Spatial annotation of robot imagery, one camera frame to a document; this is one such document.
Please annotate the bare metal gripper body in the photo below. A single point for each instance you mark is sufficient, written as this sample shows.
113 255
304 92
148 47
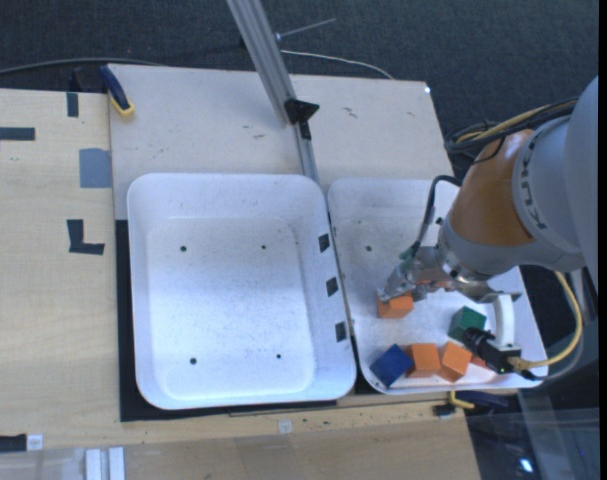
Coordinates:
428 268

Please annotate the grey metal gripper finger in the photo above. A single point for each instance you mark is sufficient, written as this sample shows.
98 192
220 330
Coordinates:
394 288
420 293

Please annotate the orange cube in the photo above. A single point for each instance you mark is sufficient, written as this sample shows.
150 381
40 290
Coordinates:
396 308
478 361
455 360
425 359

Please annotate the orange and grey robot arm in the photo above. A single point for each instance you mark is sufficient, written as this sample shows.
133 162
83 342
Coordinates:
513 203

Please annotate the green cube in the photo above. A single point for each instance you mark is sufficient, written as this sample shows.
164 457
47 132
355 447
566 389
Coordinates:
465 322

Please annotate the white plastic tray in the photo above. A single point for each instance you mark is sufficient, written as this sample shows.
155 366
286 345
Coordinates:
378 218
223 293

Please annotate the blue cube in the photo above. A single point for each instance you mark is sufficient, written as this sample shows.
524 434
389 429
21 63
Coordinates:
390 365

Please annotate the pale wood board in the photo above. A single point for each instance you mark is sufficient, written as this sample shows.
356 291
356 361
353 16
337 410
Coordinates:
208 118

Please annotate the black cylinder on white bracket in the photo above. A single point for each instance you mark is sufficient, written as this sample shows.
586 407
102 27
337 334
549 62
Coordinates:
503 318

